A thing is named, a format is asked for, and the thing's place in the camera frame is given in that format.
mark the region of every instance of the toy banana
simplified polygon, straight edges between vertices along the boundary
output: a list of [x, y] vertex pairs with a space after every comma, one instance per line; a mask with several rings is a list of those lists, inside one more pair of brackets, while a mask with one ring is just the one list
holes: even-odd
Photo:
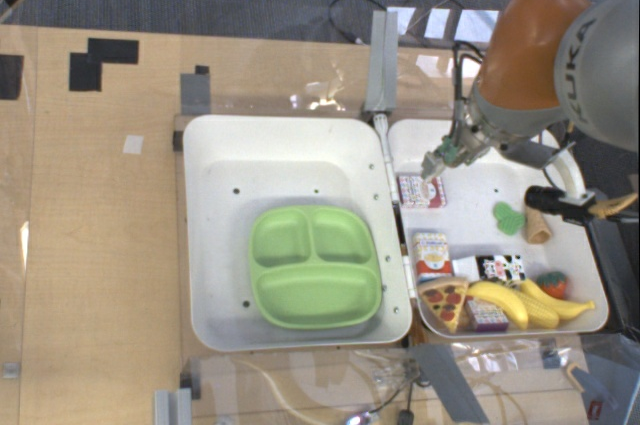
[[513, 292], [513, 294], [524, 304], [524, 307], [527, 309], [529, 323], [531, 325], [542, 327], [544, 329], [555, 329], [558, 327], [558, 324], [560, 323], [560, 315], [558, 315], [555, 310], [525, 293], [518, 292], [516, 290], [509, 291]]
[[572, 320], [582, 312], [588, 309], [595, 309], [596, 307], [593, 301], [571, 302], [555, 299], [554, 297], [547, 295], [542, 288], [529, 279], [525, 279], [520, 284], [520, 291], [550, 307], [558, 314], [560, 320]]
[[526, 329], [529, 325], [527, 308], [509, 288], [489, 281], [479, 281], [469, 287], [467, 295], [495, 304], [520, 329]]

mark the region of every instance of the pizza slice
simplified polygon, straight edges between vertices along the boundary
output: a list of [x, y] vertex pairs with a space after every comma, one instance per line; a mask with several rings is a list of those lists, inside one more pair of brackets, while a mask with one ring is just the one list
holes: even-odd
[[464, 277], [443, 277], [418, 286], [418, 294], [431, 313], [455, 333], [469, 281]]

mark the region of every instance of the wooden table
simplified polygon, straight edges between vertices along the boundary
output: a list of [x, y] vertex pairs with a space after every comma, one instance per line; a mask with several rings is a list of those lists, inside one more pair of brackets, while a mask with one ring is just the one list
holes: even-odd
[[[71, 92], [69, 54], [86, 52], [89, 37], [138, 40], [139, 62], [104, 64], [101, 92]], [[18, 379], [0, 379], [0, 422], [150, 425], [153, 393], [177, 388], [190, 334], [181, 323], [172, 149], [180, 74], [209, 66], [214, 112], [315, 107], [357, 116], [368, 48], [0, 26], [0, 53], [25, 57], [20, 99], [0, 101], [0, 163], [10, 161], [0, 174], [12, 183], [0, 203], [0, 241], [10, 247], [0, 258], [0, 361], [21, 357], [22, 365]], [[439, 53], [401, 51], [399, 105], [408, 113], [448, 116], [442, 64]], [[143, 137], [139, 154], [124, 152], [128, 136]], [[25, 262], [16, 253], [27, 220]], [[209, 399], [195, 403], [196, 424], [223, 414], [236, 424], [342, 423], [384, 396], [357, 376], [362, 361], [352, 350], [234, 357], [198, 349]], [[293, 366], [300, 356], [307, 364]], [[517, 395], [530, 424], [585, 423], [579, 394], [556, 372], [533, 370], [526, 381], [510, 372], [494, 383]], [[302, 391], [301, 380], [321, 398]], [[496, 423], [503, 412], [516, 423], [518, 408], [485, 390], [480, 400]], [[416, 423], [450, 423], [432, 390], [414, 397]], [[301, 410], [283, 410], [284, 401]], [[393, 423], [392, 411], [384, 423]]]

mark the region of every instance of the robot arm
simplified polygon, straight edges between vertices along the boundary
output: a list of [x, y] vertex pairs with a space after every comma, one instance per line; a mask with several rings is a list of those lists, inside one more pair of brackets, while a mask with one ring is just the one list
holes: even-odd
[[[454, 49], [454, 66], [463, 60]], [[564, 202], [594, 204], [573, 157], [531, 139], [569, 119], [603, 142], [638, 151], [638, 0], [512, 0], [499, 19], [468, 99], [456, 87], [451, 132], [423, 161], [430, 179], [446, 167], [471, 164], [491, 148], [542, 169], [553, 164]], [[533, 206], [544, 209], [542, 194]]]

